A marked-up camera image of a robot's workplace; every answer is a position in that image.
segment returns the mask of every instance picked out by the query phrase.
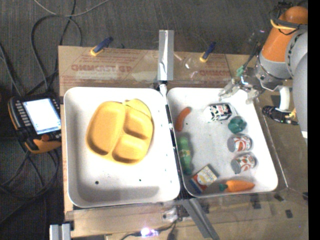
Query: orange carrot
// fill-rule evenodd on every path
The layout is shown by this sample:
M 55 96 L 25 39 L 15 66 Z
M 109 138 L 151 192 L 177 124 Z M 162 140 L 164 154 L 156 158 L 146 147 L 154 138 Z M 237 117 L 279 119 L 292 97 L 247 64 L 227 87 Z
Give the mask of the orange carrot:
M 220 191 L 226 190 L 227 192 L 251 190 L 254 186 L 255 184 L 252 182 L 238 179 L 230 179 L 225 184 L 219 184 Z
M 182 128 L 184 127 L 184 120 L 187 115 L 189 115 L 191 112 L 191 109 L 189 107 L 185 107 L 178 115 L 175 121 L 175 129 L 178 132 L 182 131 Z

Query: yellow plate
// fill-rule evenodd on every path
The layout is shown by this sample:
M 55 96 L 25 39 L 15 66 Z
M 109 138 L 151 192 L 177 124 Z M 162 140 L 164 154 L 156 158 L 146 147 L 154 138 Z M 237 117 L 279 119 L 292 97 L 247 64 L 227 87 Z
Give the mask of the yellow plate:
M 141 100 L 106 101 L 95 110 L 85 143 L 106 159 L 135 164 L 146 156 L 153 130 L 151 113 Z

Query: soda can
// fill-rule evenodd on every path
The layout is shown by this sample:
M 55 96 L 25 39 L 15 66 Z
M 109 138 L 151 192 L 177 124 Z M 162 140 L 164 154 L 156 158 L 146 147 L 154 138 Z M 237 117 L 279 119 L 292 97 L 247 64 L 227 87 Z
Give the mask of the soda can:
M 203 111 L 204 117 L 208 123 L 213 121 L 227 120 L 232 116 L 231 107 L 227 103 L 213 104 L 207 106 Z
M 248 151 L 252 147 L 252 140 L 248 135 L 230 137 L 227 147 L 230 152 Z
M 231 168 L 235 174 L 239 174 L 254 168 L 256 164 L 256 158 L 251 153 L 247 153 L 234 158 L 231 161 Z

